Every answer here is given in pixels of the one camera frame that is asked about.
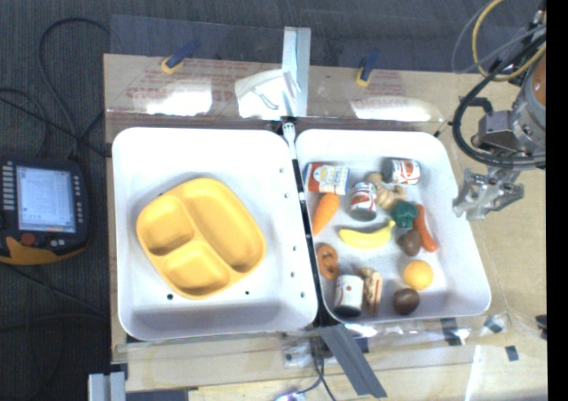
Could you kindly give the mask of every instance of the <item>black fabric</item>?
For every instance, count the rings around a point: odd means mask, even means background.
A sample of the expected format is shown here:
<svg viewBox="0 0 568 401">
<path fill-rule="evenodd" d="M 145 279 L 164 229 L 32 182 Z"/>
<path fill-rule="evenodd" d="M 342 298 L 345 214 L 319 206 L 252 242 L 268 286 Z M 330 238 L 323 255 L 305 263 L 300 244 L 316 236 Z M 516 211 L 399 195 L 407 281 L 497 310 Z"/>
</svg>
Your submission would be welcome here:
<svg viewBox="0 0 568 401">
<path fill-rule="evenodd" d="M 43 157 L 65 158 L 73 148 L 69 125 L 42 78 L 38 43 L 55 21 L 96 20 L 110 27 L 113 15 L 219 23 L 281 30 L 312 29 L 312 63 L 356 67 L 372 49 L 380 51 L 377 68 L 451 71 L 460 31 L 490 0 L 1 0 L 0 5 L 0 152 L 33 156 L 44 126 L 26 111 L 50 122 Z M 480 50 L 489 52 L 510 39 L 534 15 L 538 0 L 504 3 L 487 21 Z M 278 44 L 225 43 L 219 58 L 278 56 Z M 61 97 L 78 133 L 91 128 L 76 153 L 91 192 L 92 240 L 87 250 L 66 261 L 20 271 L 81 299 L 108 315 L 108 227 L 103 122 L 102 54 L 111 41 L 101 28 L 81 22 L 57 26 L 44 38 L 41 58 L 53 89 Z M 458 68 L 471 62 L 469 40 L 456 56 Z M 80 304 L 32 284 L 0 267 L 0 399 L 37 394 L 36 400 L 87 399 L 90 373 L 110 371 L 109 325 L 93 318 L 32 322 L 43 315 L 88 312 Z"/>
</svg>

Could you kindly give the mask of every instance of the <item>button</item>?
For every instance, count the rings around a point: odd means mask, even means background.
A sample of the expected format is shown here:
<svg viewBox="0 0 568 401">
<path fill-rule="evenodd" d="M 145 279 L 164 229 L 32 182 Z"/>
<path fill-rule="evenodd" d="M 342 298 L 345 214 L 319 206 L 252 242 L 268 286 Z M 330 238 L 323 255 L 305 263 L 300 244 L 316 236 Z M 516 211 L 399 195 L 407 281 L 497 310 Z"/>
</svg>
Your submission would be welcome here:
<svg viewBox="0 0 568 401">
<path fill-rule="evenodd" d="M 31 232 L 24 232 L 21 234 L 20 243 L 24 247 L 31 247 L 34 243 L 36 243 L 36 236 Z"/>
</svg>

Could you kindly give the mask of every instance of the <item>yellow cable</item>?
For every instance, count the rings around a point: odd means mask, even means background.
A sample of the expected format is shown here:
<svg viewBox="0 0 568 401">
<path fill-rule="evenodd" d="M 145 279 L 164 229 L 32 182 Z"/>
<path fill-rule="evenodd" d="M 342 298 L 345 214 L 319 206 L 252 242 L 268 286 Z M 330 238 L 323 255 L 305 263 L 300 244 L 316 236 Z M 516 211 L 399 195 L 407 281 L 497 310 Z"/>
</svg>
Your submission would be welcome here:
<svg viewBox="0 0 568 401">
<path fill-rule="evenodd" d="M 477 18 L 476 25 L 473 27 L 473 34 L 471 36 L 471 49 L 473 50 L 473 61 L 475 63 L 478 63 L 478 61 L 479 61 L 478 56 L 477 56 L 477 34 L 479 32 L 479 28 L 481 26 L 481 23 L 483 22 L 483 20 L 487 16 L 487 14 L 489 14 L 489 12 L 493 8 L 495 8 L 498 4 L 500 4 L 503 1 L 505 1 L 505 0 L 492 0 L 486 6 L 486 8 L 479 14 L 479 17 Z M 511 73 L 510 75 L 497 76 L 497 77 L 495 77 L 494 81 L 508 81 L 510 79 L 514 79 L 517 76 L 521 75 L 530 65 L 532 65 L 544 53 L 546 48 L 547 48 L 547 45 L 546 45 L 546 43 L 544 43 L 539 48 L 539 50 L 529 60 L 527 60 L 523 64 L 523 66 L 520 67 L 517 71 Z M 478 65 L 477 69 L 479 70 L 479 72 L 483 76 L 488 76 L 488 73 L 483 69 L 483 67 L 481 67 L 481 65 Z"/>
</svg>

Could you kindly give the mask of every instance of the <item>yellow banana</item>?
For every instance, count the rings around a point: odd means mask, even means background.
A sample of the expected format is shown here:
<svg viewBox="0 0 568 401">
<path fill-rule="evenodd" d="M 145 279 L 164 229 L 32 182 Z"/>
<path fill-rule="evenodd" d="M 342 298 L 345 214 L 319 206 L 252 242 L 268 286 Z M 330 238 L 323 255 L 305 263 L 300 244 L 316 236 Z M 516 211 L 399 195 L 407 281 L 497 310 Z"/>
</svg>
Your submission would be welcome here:
<svg viewBox="0 0 568 401">
<path fill-rule="evenodd" d="M 394 225 L 394 220 L 389 220 L 386 226 L 372 232 L 343 228 L 339 230 L 339 237 L 347 245 L 355 248 L 379 248 L 391 239 L 391 229 Z"/>
</svg>

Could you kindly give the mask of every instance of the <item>brown egg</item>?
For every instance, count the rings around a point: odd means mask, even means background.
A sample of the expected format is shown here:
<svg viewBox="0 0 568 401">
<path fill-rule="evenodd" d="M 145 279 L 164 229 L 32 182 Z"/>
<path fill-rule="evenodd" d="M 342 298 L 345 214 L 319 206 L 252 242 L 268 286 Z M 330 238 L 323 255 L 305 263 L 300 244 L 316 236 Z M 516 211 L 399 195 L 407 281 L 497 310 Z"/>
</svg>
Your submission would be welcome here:
<svg viewBox="0 0 568 401">
<path fill-rule="evenodd" d="M 411 229 L 398 237 L 397 243 L 407 256 L 416 256 L 421 246 L 420 233 L 415 229 Z"/>
<path fill-rule="evenodd" d="M 394 311 L 405 316 L 414 311 L 420 303 L 420 295 L 418 291 L 410 287 L 405 287 L 394 293 L 392 297 L 392 306 Z"/>
</svg>

